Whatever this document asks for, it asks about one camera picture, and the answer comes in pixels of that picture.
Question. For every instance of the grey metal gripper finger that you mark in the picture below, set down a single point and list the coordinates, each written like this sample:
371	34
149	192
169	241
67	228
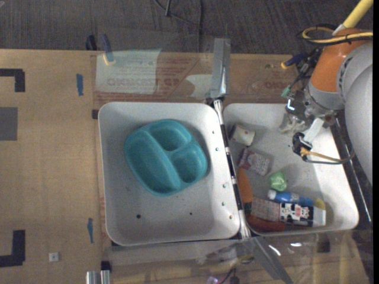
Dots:
299	126
285	125

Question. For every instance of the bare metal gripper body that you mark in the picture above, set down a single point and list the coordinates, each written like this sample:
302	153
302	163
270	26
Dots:
303	106

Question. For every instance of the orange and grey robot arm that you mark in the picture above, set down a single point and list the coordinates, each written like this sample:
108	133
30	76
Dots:
355	99

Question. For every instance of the white orange-spotted small cup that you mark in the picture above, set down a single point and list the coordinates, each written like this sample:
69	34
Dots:
243	135

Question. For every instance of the pink and white carton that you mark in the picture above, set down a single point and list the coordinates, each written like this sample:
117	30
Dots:
255	162

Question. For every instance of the pale green crumpled lump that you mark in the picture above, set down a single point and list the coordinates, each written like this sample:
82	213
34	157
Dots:
278	181

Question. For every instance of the thin black and white rod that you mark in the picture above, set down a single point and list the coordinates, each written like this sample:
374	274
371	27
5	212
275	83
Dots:
228	151

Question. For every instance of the blue bottle white cap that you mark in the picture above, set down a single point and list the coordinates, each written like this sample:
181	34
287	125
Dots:
291	197

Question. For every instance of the orange carrot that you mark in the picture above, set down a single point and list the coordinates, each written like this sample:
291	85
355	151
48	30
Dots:
245	186

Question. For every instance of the small yellow piece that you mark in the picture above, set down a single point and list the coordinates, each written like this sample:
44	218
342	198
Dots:
320	203

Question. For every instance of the white plastic tray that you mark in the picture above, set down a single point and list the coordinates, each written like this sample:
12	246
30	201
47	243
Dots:
331	200
165	217

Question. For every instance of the pink checked packet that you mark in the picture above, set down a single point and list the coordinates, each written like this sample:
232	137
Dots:
265	209

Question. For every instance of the white cow print carton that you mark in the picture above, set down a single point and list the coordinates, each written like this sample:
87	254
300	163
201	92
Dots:
297	214

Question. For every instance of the teal divided plate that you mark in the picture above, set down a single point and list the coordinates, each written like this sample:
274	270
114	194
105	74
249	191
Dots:
160	164

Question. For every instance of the black cylinder on white bracket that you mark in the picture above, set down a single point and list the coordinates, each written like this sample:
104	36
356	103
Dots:
301	143

